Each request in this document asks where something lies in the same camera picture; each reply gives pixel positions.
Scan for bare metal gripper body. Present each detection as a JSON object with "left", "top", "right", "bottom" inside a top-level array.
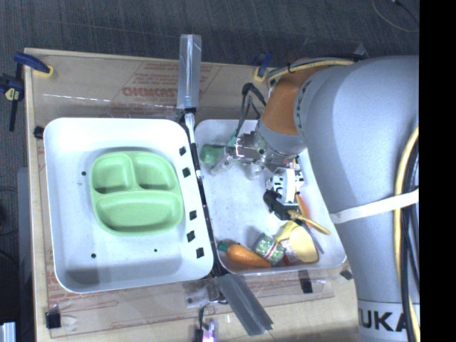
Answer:
[{"left": 233, "top": 130, "right": 301, "bottom": 173}]

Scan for green divided plate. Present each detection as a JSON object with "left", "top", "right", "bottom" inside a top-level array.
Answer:
[{"left": 88, "top": 150, "right": 185, "bottom": 237}]

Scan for small green can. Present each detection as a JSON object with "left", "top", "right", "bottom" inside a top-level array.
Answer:
[{"left": 252, "top": 232, "right": 287, "bottom": 266}]

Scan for orange carrot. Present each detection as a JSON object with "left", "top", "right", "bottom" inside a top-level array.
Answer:
[{"left": 217, "top": 239, "right": 273, "bottom": 269}]

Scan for yellow and cream toy food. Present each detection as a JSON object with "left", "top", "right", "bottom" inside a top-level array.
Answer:
[{"left": 273, "top": 219, "right": 320, "bottom": 265}]

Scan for white plastic tray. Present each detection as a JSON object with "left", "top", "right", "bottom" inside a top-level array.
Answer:
[
  {"left": 42, "top": 117, "right": 215, "bottom": 294},
  {"left": 194, "top": 118, "right": 348, "bottom": 276}
]

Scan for green cube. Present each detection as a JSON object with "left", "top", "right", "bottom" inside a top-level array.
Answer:
[{"left": 199, "top": 144, "right": 224, "bottom": 167}]

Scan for brown cardboard board red print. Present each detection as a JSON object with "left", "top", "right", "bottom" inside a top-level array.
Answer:
[{"left": 31, "top": 56, "right": 338, "bottom": 338}]

